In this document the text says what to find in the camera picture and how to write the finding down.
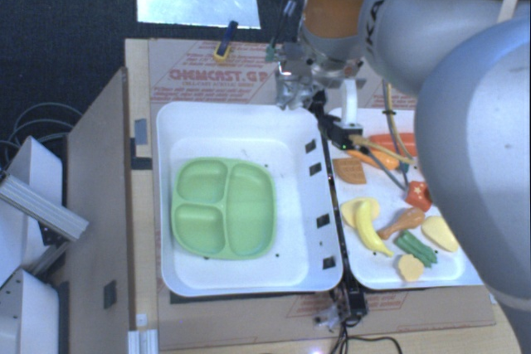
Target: toy banana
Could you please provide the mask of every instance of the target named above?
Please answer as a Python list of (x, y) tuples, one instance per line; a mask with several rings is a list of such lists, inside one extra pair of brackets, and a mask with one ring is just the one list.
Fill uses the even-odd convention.
[(389, 257), (393, 256), (393, 252), (385, 246), (380, 236), (374, 230), (370, 202), (363, 201), (360, 203), (354, 219), (359, 237), (365, 246), (372, 251), (383, 252)]

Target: green plate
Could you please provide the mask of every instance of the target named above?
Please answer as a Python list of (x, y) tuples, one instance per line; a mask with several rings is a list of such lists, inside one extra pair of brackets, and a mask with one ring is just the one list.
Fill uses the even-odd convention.
[(196, 158), (178, 172), (171, 214), (173, 236), (186, 250), (209, 258), (253, 259), (275, 239), (275, 184), (253, 162)]

